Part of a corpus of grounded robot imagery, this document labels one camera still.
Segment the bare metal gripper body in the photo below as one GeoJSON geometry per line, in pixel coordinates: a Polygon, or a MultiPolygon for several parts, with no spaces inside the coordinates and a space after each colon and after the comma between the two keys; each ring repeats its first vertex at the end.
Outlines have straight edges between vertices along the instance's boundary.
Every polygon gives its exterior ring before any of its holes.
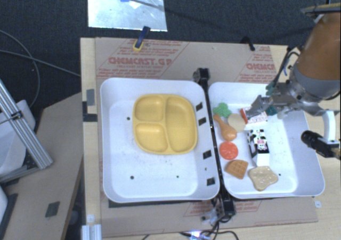
{"type": "Polygon", "coordinates": [[[319,106],[321,99],[308,93],[295,81],[271,82],[268,85],[268,96],[272,98],[270,107],[278,112],[278,107],[289,106],[292,111],[305,111],[308,114],[324,114],[319,106]]]}

